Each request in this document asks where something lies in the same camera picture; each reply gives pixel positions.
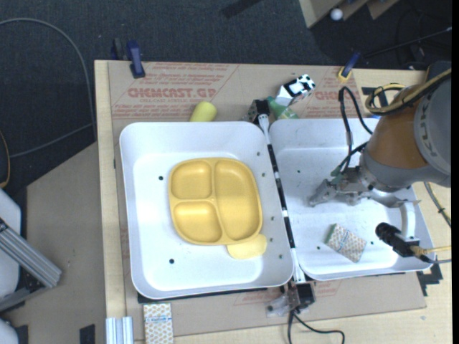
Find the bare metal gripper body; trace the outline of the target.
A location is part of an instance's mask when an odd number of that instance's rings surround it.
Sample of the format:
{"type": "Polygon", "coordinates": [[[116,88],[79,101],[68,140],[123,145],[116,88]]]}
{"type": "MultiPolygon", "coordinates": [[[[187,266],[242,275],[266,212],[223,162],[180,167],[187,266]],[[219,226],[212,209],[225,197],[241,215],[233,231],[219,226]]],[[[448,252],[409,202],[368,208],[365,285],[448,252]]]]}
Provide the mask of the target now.
{"type": "Polygon", "coordinates": [[[386,207],[399,207],[404,203],[417,205],[420,200],[400,199],[395,195],[399,188],[381,183],[364,166],[346,168],[341,171],[339,167],[331,172],[332,188],[336,194],[346,196],[350,205],[357,205],[361,199],[372,199],[386,207]]]}

